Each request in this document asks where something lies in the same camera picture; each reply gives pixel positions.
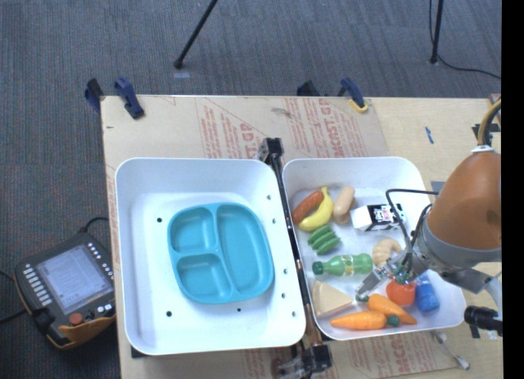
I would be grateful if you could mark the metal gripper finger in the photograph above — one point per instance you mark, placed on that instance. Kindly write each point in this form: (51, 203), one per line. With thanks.
(371, 282)

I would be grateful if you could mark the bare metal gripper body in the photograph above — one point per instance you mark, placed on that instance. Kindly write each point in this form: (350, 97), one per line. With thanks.
(411, 264)

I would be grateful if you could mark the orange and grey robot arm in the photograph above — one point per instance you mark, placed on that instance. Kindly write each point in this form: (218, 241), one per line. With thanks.
(466, 209)

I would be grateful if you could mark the orange carrot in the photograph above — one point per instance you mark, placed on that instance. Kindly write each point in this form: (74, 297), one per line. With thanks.
(360, 321)
(387, 307)

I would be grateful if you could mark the orange round fruit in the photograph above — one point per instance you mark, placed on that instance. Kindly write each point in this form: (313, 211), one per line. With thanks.
(401, 293)

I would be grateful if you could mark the tan croissant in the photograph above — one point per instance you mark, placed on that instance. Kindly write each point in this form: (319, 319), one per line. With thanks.
(382, 250)

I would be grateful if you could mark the green plastic bottle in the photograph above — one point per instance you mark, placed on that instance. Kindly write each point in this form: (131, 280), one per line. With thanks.
(344, 264)

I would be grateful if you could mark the blue can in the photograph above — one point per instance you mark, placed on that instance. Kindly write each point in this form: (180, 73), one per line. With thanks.
(427, 297)

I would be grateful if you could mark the pale yellow cheese wedge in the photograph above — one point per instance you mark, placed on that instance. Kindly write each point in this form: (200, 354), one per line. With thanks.
(329, 299)

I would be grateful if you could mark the green pea pod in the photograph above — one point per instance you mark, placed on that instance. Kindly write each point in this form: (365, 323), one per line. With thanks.
(324, 239)

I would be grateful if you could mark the white and black carton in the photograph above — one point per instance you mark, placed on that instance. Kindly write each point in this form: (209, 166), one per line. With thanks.
(364, 217)

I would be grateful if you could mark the yellow banana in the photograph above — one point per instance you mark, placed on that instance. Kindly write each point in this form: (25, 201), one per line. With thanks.
(321, 217)

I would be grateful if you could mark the tan bread roll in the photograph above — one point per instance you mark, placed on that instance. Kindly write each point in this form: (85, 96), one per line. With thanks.
(343, 205)

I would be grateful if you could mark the thin black rod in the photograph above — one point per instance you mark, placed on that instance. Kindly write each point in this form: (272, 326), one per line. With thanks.
(291, 230)

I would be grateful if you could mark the red-brown sausage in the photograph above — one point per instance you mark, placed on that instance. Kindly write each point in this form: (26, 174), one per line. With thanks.
(307, 207)

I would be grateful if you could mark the white plastic tray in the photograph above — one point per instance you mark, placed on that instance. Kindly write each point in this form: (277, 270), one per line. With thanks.
(143, 287)
(368, 172)

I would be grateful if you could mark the blue divided plate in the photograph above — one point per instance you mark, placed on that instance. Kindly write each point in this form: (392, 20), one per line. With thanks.
(241, 246)

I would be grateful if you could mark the brown cardboard board red print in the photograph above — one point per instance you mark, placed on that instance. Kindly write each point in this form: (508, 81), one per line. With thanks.
(229, 127)

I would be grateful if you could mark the black tripod leg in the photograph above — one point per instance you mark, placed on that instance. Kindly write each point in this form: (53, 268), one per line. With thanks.
(204, 17)
(438, 17)

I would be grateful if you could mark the black cylinder on white bracket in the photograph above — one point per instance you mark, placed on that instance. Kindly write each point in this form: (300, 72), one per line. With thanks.
(481, 316)

